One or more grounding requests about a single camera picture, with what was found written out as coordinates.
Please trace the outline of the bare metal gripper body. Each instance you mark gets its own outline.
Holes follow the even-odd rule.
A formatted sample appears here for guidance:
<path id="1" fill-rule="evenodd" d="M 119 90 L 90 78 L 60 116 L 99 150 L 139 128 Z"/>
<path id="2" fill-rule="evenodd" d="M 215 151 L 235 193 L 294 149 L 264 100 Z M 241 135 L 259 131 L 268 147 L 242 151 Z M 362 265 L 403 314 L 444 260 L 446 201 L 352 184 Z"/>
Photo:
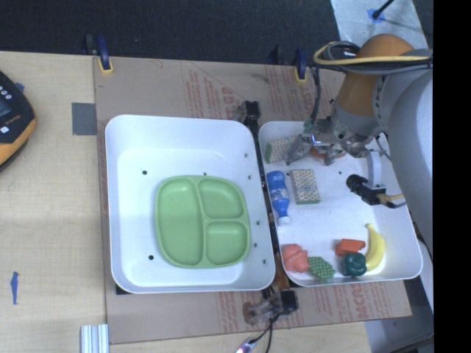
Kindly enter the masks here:
<path id="1" fill-rule="evenodd" d="M 343 149 L 345 154 L 358 158 L 364 155 L 371 137 L 358 135 L 337 118 L 308 119 L 304 123 L 304 133 L 311 136 L 314 152 L 323 159 L 325 152 L 333 147 Z"/>

